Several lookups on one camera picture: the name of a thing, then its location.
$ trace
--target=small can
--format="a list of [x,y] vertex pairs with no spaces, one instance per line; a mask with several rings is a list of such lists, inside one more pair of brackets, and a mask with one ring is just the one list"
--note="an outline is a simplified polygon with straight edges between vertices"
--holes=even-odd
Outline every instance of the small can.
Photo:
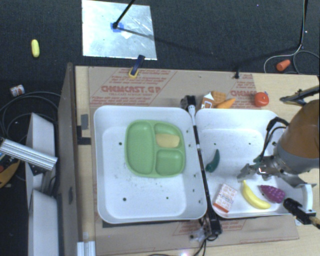
[[13,97],[25,94],[25,88],[22,84],[10,88],[10,93]]

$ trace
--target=green divided tray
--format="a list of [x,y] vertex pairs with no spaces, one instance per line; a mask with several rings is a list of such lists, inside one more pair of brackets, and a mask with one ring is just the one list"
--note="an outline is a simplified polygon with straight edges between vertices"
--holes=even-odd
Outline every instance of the green divided tray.
[[[179,136],[177,147],[161,147],[156,134]],[[185,168],[186,152],[181,131],[168,122],[137,120],[125,133],[125,162],[136,175],[165,178],[178,175]]]

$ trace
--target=black floor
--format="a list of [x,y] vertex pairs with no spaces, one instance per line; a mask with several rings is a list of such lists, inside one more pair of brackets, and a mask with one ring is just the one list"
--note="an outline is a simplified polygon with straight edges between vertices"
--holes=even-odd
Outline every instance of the black floor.
[[[304,1],[137,0],[136,4],[150,6],[158,58],[145,61],[144,68],[263,73],[266,59],[297,50]],[[319,55],[318,0],[308,1],[303,34],[303,50]],[[30,42],[34,38],[40,45],[38,59],[31,55]],[[111,67],[131,67],[134,63],[127,59],[82,56],[80,0],[1,0],[0,60],[0,108],[12,99],[9,88],[19,84],[24,85],[26,92],[59,94],[68,62]],[[268,62],[267,72],[277,73],[275,63],[281,60]],[[319,74],[319,59],[310,54],[299,54],[296,64],[301,73]],[[26,99],[8,109],[5,125],[29,112],[55,117],[46,103]],[[27,129],[28,119],[21,118],[11,126],[9,134],[18,141]],[[22,166],[17,174],[24,177]],[[0,255],[25,256],[28,254],[25,183],[15,176],[10,184],[11,187],[0,189]]]

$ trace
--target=blue tape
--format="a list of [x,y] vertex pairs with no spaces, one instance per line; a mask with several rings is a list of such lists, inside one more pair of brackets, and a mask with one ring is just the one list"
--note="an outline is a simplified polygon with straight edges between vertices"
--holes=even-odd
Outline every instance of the blue tape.
[[114,33],[120,33],[121,32],[121,30],[120,29],[124,29],[125,28],[125,26],[121,23],[121,22],[119,22],[119,24],[118,24],[118,28],[120,28],[120,29],[114,29],[113,27],[112,27],[112,25],[113,25],[113,23],[111,22],[110,23],[110,28],[111,28],[111,30],[112,30],[112,32],[114,32]]

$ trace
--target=banana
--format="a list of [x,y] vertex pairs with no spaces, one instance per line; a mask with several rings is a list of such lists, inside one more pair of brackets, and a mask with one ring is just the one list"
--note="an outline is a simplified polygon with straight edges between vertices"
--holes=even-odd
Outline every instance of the banana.
[[257,209],[266,210],[271,207],[270,203],[261,200],[252,192],[251,188],[247,185],[247,182],[245,180],[243,181],[242,195],[250,205]]

